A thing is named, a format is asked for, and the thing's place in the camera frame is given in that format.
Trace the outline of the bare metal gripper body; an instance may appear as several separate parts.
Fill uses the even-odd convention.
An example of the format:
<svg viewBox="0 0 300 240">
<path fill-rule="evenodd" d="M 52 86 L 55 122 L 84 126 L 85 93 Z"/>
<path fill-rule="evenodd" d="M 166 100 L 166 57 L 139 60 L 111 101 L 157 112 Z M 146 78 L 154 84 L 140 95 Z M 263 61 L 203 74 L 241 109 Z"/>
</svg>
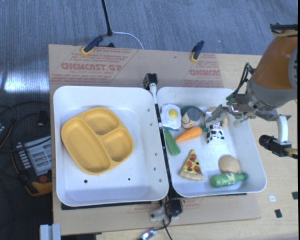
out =
<svg viewBox="0 0 300 240">
<path fill-rule="evenodd" d="M 275 108 L 268 106 L 253 95 L 230 94 L 226 98 L 229 112 L 237 119 L 255 119 L 259 117 L 267 121 L 275 120 Z"/>
</svg>

